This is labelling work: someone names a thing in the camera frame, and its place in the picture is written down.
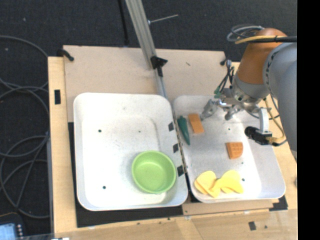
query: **dark background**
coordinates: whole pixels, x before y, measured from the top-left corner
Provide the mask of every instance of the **dark background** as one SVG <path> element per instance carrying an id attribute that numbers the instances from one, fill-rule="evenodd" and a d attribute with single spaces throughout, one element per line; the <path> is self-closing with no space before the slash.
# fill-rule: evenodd
<path id="1" fill-rule="evenodd" d="M 254 24 L 297 35 L 298 0 L 142 0 L 149 20 L 179 14 L 179 17 L 151 24 L 156 48 L 224 51 L 239 61 L 244 44 L 227 42 L 232 26 Z M 129 47 L 139 47 L 127 7 L 122 0 L 129 36 Z M 124 45 L 124 31 L 117 0 L 0 0 L 0 36 L 28 40 L 55 56 L 63 45 Z M 19 86 L 42 86 L 48 80 L 47 59 L 34 47 L 21 41 L 0 38 L 0 78 Z M 25 92 L 6 94 L 0 83 L 0 152 L 7 153 L 17 142 L 48 132 L 49 117 L 34 95 Z M 48 105 L 48 94 L 36 92 Z M 39 145 L 41 139 L 24 142 L 12 153 L 20 154 Z M 46 149 L 39 158 L 46 159 Z M 35 153 L 2 161 L 5 179 L 17 166 L 30 161 Z M 17 171 L 0 187 L 0 216 L 16 212 L 28 167 Z M 19 204 L 31 215 L 49 213 L 48 167 L 36 162 Z M 29 235 L 50 232 L 50 220 L 21 214 Z"/>

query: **orange block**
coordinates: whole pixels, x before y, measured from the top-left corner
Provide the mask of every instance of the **orange block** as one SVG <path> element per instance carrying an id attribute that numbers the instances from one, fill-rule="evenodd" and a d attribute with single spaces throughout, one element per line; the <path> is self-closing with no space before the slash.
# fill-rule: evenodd
<path id="1" fill-rule="evenodd" d="M 200 116 L 196 113 L 188 115 L 190 124 L 192 126 L 193 132 L 195 134 L 201 134 L 205 132 L 204 127 L 202 126 Z"/>
<path id="2" fill-rule="evenodd" d="M 227 142 L 226 148 L 230 159 L 236 159 L 241 157 L 244 151 L 244 145 L 242 142 Z"/>

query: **wooden table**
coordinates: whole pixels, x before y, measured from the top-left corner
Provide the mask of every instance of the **wooden table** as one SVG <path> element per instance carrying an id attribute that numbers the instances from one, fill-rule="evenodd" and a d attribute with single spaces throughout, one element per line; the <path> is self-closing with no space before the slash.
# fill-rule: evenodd
<path id="1" fill-rule="evenodd" d="M 297 163 L 288 144 L 274 149 L 286 183 L 288 209 L 269 211 L 278 200 L 194 203 L 183 215 L 77 227 L 68 122 L 73 99 L 84 92 L 156 94 L 153 70 L 141 49 L 64 46 L 74 61 L 48 58 L 52 168 L 53 232 L 71 239 L 297 239 Z M 180 95 L 212 95 L 226 73 L 221 51 L 157 50 L 168 60 L 163 67 L 168 100 Z M 270 130 L 281 133 L 273 123 Z"/>

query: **metal post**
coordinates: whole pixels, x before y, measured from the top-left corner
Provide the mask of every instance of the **metal post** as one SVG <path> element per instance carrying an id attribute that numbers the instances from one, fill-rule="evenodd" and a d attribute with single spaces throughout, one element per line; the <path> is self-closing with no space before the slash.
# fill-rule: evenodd
<path id="1" fill-rule="evenodd" d="M 151 58 L 156 57 L 156 49 L 153 38 L 149 29 L 148 20 L 142 4 L 142 0 L 125 0 L 128 7 L 133 27 L 138 38 L 140 47 L 142 49 L 145 61 L 149 69 L 154 69 Z M 155 79 L 158 87 L 158 93 L 167 97 L 166 89 L 163 82 L 163 77 L 158 74 L 158 70 L 155 70 Z"/>

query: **green plate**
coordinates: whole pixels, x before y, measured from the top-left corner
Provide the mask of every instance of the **green plate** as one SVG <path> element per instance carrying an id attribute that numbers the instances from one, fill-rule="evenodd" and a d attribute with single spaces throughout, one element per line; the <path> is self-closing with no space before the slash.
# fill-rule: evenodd
<path id="1" fill-rule="evenodd" d="M 143 191 L 160 194 L 175 184 L 177 173 L 172 160 L 159 151 L 144 151 L 133 160 L 132 176 L 135 184 Z"/>

